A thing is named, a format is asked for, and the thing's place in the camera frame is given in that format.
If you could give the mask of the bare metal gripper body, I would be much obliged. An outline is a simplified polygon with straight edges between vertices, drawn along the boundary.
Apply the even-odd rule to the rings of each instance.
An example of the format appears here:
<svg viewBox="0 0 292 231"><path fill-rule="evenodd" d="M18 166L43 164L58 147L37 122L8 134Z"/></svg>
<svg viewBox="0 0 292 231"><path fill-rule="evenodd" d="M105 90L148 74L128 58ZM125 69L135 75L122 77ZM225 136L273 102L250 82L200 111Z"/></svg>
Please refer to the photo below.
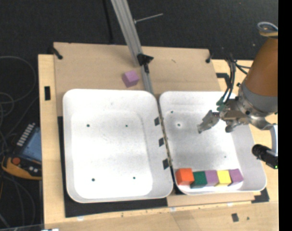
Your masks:
<svg viewBox="0 0 292 231"><path fill-rule="evenodd" d="M219 100L220 118L226 124L251 124L258 129L271 129L266 117L277 112L276 97L236 97Z"/></svg>

